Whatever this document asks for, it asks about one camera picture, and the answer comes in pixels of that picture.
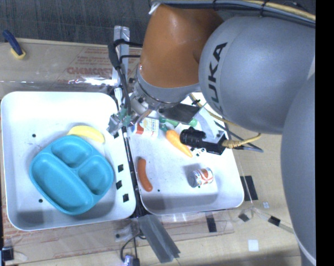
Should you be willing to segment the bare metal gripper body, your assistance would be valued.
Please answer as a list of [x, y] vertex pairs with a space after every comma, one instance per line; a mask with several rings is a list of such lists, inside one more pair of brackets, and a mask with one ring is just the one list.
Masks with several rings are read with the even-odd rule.
[[199, 108], [182, 103], [165, 103], [146, 93], [135, 91], [130, 96], [131, 122], [137, 123], [149, 117], [152, 119], [170, 119], [188, 124], [199, 112]]

